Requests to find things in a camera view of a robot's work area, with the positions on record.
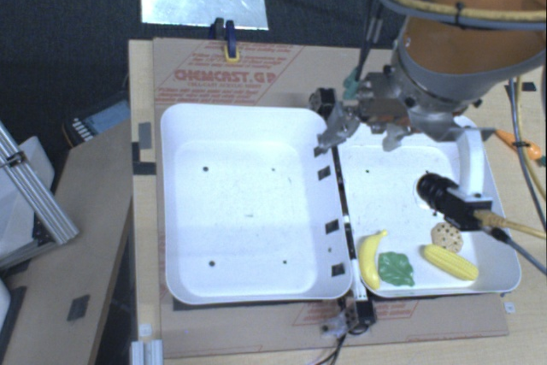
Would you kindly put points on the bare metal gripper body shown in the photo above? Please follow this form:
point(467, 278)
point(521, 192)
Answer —
point(384, 98)

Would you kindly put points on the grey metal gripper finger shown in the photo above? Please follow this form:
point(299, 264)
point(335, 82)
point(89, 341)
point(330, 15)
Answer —
point(395, 139)
point(342, 126)

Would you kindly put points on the white plastic tray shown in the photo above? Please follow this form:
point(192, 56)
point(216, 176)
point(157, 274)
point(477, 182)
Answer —
point(248, 205)
point(384, 192)

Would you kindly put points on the thin black and white rod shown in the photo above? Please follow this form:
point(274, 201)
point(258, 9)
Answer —
point(343, 201)

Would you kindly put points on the brown cardboard board red print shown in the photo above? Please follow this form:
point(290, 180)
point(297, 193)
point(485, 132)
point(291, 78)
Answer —
point(256, 72)

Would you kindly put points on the tan round biscuit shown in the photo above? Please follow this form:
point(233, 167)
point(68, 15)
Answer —
point(446, 237)

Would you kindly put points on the yellow banana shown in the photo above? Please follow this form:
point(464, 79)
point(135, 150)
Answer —
point(368, 260)

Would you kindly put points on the green lettuce leaf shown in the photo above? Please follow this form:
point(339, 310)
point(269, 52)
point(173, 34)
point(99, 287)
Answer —
point(395, 269)

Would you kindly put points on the orange carrot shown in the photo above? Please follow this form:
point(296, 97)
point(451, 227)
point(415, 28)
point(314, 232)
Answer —
point(530, 147)

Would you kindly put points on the yellow corn cob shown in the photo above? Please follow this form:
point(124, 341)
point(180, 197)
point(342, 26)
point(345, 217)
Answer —
point(451, 263)

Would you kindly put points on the black cylinder on white bracket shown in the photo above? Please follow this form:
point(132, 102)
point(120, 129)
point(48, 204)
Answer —
point(448, 198)

